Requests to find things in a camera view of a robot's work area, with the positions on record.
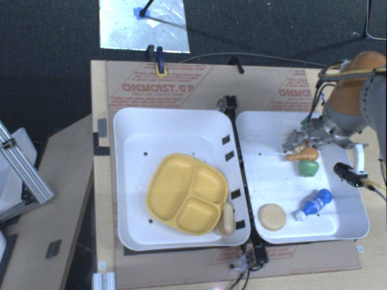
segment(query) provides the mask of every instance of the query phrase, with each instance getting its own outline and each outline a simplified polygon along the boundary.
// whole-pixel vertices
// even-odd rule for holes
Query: green toy
[[[298,171],[301,176],[313,177],[319,170],[319,164],[312,160],[301,160],[298,162]]]

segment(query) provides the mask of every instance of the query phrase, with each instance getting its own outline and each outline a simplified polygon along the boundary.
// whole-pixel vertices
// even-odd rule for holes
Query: black carpet
[[[365,50],[386,54],[386,42],[361,38],[366,0],[184,0],[184,6],[191,54],[167,54],[170,62],[220,51],[324,64]],[[99,48],[99,0],[0,0],[0,12],[0,119],[11,132],[25,127],[35,141],[91,112],[90,60],[144,59],[143,52]],[[369,32],[385,37],[386,17],[386,0],[373,0]]]

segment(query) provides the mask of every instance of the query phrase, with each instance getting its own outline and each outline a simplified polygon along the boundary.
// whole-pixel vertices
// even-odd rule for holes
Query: yellow divided plate
[[[173,153],[157,167],[146,193],[146,207],[164,224],[202,235],[217,225],[228,193],[227,180],[217,169]]]

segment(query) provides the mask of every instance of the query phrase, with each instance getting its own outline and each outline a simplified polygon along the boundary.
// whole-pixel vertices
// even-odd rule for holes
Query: plastic bottle
[[[296,212],[296,219],[304,221],[307,215],[317,214],[317,212],[332,201],[332,193],[328,189],[321,189],[318,194],[312,196],[305,203],[304,208]]]

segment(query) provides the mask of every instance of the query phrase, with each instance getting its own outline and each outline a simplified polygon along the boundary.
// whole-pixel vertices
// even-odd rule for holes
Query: round bread
[[[258,211],[258,220],[269,231],[278,231],[286,223],[286,214],[277,204],[265,204]]]

